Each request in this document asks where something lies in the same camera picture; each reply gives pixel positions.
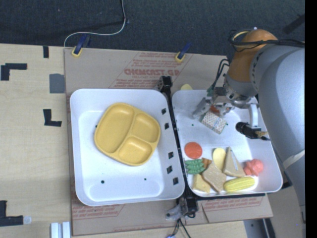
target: toy bread slice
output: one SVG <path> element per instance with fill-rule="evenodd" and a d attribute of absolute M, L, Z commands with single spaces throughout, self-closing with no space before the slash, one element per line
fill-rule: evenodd
<path fill-rule="evenodd" d="M 227 148 L 226 159 L 222 171 L 231 177 L 243 177 L 246 175 L 230 147 Z"/>
<path fill-rule="evenodd" d="M 226 182 L 227 176 L 213 162 L 203 171 L 202 175 L 215 191 L 221 192 L 223 190 L 223 184 Z"/>

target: black cable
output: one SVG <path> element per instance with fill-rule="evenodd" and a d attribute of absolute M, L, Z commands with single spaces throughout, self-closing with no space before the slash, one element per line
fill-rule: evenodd
<path fill-rule="evenodd" d="M 187 215 L 187 217 L 193 219 L 196 217 L 196 213 L 189 214 Z"/>
<path fill-rule="evenodd" d="M 262 139 L 264 141 L 271 141 L 268 137 L 264 137 L 264 136 L 260 137 L 260 139 Z"/>
<path fill-rule="evenodd" d="M 225 61 L 227 61 L 227 62 L 229 63 L 229 60 L 228 60 L 228 59 L 222 59 L 222 60 L 220 61 L 220 63 L 219 63 L 218 70 L 217 70 L 217 74 L 216 74 L 216 78 L 215 78 L 213 84 L 210 86 L 210 88 L 207 89 L 207 92 L 209 93 L 209 95 L 212 94 L 212 92 L 213 92 L 213 90 L 214 90 L 214 88 L 215 88 L 215 86 L 216 86 L 216 84 L 217 84 L 218 79 L 219 79 L 220 76 L 222 75 L 223 68 L 224 68 L 225 66 L 229 66 L 228 63 L 223 63 L 223 62 L 225 62 Z"/>
<path fill-rule="evenodd" d="M 185 232 L 186 232 L 188 238 L 191 238 L 190 235 L 189 235 L 189 233 L 187 232 L 187 230 L 186 230 L 186 228 L 185 228 L 185 226 L 184 226 L 184 224 L 183 224 L 183 222 L 182 222 L 181 219 L 179 219 L 179 222 L 180 222 L 180 224 L 182 225 L 183 229 L 185 230 Z"/>
<path fill-rule="evenodd" d="M 247 34 L 251 31 L 252 31 L 251 29 L 245 29 L 241 31 L 231 31 L 228 41 L 233 46 L 236 52 L 242 52 L 247 49 L 254 49 L 257 46 L 264 45 L 264 44 L 275 44 L 275 45 L 294 46 L 294 47 L 305 46 L 305 42 L 292 40 L 292 39 L 266 40 L 266 41 L 261 40 L 261 41 L 253 41 L 253 42 L 239 42 L 235 40 L 240 35 Z"/>
<path fill-rule="evenodd" d="M 177 232 L 179 230 L 179 223 L 182 225 L 182 227 L 185 230 L 185 233 L 187 234 L 188 238 L 191 238 L 181 219 L 177 220 L 173 233 L 171 235 L 169 235 L 167 238 L 171 238 L 171 237 L 173 237 L 173 236 L 175 236 L 177 234 Z"/>

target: yellow divided plate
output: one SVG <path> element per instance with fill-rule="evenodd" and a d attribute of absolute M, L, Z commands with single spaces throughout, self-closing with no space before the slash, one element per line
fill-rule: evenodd
<path fill-rule="evenodd" d="M 107 156 L 139 166 L 152 156 L 159 137 L 160 125 L 152 116 L 129 104 L 115 103 L 99 121 L 94 141 Z"/>

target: dark carpet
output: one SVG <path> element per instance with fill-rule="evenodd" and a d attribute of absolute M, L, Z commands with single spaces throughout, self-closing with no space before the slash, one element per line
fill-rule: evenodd
<path fill-rule="evenodd" d="M 120 0 L 0 0 L 0 43 L 63 46 L 71 33 L 121 28 Z M 124 0 L 127 23 L 91 48 L 227 55 L 231 30 L 258 27 L 305 40 L 305 0 Z M 75 46 L 81 35 L 68 39 Z"/>

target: blue clamp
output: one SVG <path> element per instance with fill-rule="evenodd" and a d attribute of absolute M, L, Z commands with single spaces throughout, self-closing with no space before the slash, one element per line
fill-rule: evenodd
<path fill-rule="evenodd" d="M 175 56 L 175 60 L 177 61 L 177 62 L 182 62 L 183 60 L 184 60 L 184 58 L 185 58 L 185 53 L 189 50 L 189 48 L 191 47 L 191 43 L 190 42 L 188 42 L 186 45 L 185 45 L 185 47 L 183 47 L 183 49 L 180 51 L 180 52 L 178 52 L 177 54 L 176 54 L 176 56 Z"/>
<path fill-rule="evenodd" d="M 83 48 L 90 44 L 90 36 L 88 34 L 82 34 L 76 47 L 73 48 L 71 54 L 74 57 L 79 57 L 83 51 Z"/>

